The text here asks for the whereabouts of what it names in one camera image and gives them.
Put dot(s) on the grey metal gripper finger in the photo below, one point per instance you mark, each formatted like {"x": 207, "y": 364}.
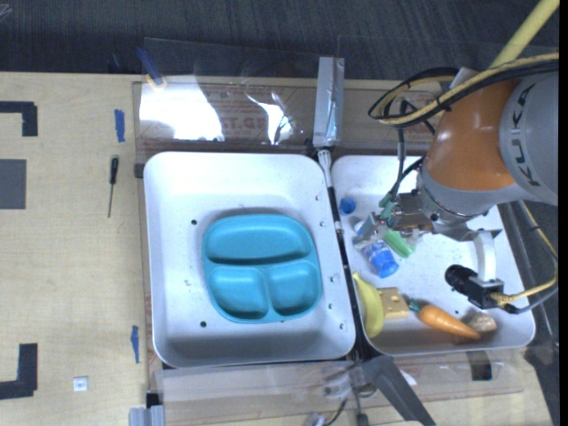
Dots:
{"x": 365, "y": 230}
{"x": 382, "y": 229}

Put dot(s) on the white plastic tray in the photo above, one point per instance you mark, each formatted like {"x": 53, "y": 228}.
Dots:
{"x": 439, "y": 264}
{"x": 177, "y": 246}

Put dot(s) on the blue divided plate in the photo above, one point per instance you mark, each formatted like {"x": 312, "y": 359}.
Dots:
{"x": 262, "y": 266}

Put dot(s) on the clear plastic bottle blue label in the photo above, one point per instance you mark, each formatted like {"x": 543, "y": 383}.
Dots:
{"x": 381, "y": 257}

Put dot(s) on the small blue cap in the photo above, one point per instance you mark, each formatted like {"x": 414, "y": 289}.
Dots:
{"x": 347, "y": 206}

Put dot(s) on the yellow banana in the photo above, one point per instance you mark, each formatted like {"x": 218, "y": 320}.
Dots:
{"x": 373, "y": 311}

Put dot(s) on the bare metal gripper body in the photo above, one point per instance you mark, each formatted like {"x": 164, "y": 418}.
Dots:
{"x": 412, "y": 213}

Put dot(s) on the orange carrot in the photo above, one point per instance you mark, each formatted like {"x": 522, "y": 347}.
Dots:
{"x": 444, "y": 321}

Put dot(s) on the yellow cheese wedge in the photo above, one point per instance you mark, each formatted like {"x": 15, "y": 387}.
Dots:
{"x": 394, "y": 303}

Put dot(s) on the small white square tile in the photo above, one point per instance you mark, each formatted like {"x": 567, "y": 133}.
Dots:
{"x": 81, "y": 384}

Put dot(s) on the beige bread piece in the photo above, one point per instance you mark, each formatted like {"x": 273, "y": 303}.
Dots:
{"x": 483, "y": 323}

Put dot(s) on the black screwdriver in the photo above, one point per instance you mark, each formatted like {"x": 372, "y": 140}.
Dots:
{"x": 113, "y": 173}

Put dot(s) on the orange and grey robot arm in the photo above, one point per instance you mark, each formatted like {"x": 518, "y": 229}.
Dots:
{"x": 475, "y": 149}

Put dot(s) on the green packet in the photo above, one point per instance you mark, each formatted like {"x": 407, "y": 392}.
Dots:
{"x": 400, "y": 244}

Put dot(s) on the black cylinder on white bracket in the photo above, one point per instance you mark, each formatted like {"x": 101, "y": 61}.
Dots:
{"x": 477, "y": 287}

